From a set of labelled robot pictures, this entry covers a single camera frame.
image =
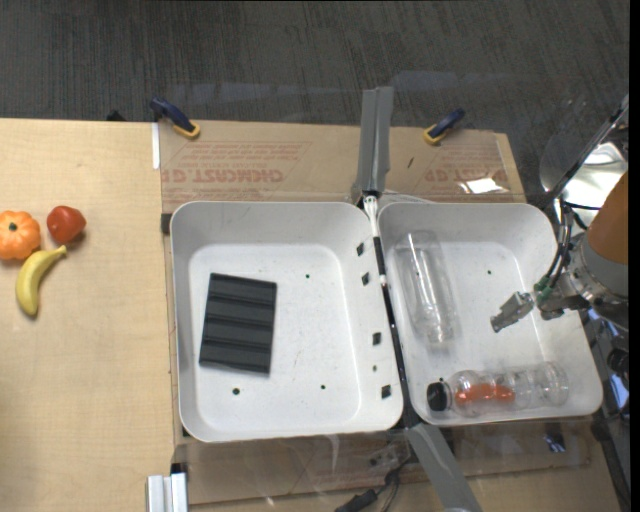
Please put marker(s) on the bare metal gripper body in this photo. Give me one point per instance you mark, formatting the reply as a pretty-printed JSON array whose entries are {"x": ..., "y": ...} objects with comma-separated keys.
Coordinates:
[{"x": 575, "y": 291}]

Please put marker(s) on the clear bottle with black cap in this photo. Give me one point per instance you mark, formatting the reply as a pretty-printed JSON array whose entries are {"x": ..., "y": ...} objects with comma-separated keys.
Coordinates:
[{"x": 500, "y": 392}]

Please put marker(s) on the thin black and white rod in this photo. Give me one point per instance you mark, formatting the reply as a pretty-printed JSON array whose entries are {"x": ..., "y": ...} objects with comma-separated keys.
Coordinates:
[{"x": 387, "y": 300}]

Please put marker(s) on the white plastic tray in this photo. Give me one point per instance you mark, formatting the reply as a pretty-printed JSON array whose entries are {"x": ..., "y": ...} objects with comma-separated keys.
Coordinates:
[
  {"x": 300, "y": 320},
  {"x": 500, "y": 280}
]

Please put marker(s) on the black ribbed rectangular panel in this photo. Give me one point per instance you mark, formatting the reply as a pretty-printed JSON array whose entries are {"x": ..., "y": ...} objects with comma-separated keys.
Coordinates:
[{"x": 238, "y": 324}]

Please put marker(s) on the brown cardboard board red print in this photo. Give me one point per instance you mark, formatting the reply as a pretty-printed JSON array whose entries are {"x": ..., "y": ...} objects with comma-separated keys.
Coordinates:
[{"x": 280, "y": 165}]

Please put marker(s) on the clear plastic bottle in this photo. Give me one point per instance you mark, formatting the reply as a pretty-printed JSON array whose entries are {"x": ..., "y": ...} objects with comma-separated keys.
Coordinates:
[{"x": 427, "y": 290}]

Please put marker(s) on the yellow banana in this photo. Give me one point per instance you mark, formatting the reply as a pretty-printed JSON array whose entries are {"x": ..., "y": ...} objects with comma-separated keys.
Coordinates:
[{"x": 31, "y": 282}]

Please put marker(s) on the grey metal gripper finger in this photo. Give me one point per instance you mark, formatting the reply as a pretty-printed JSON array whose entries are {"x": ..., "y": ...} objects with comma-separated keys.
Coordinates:
[{"x": 515, "y": 307}]

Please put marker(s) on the orange toy pumpkin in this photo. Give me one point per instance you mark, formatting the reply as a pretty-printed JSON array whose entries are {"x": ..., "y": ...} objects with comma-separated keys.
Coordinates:
[{"x": 19, "y": 235}]

